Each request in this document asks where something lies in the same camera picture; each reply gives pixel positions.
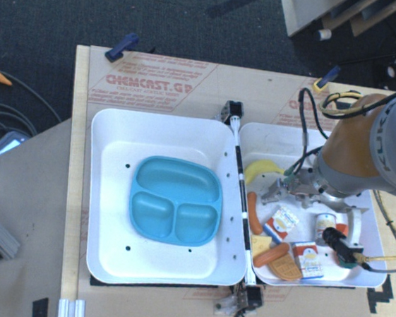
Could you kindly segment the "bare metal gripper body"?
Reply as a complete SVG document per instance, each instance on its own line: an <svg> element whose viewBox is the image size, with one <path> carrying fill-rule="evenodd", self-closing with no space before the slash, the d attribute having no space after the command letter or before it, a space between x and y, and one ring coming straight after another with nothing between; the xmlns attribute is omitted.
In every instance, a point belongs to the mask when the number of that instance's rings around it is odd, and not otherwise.
<svg viewBox="0 0 396 317"><path fill-rule="evenodd" d="M287 186L288 195L293 195L296 199L300 194L320 196L320 203L336 213L348 213L352 210L360 210L361 213L368 211L368 208L349 205L345 199L350 197L350 194L331 186L317 167L301 168L297 174L285 177L283 182Z"/></svg>

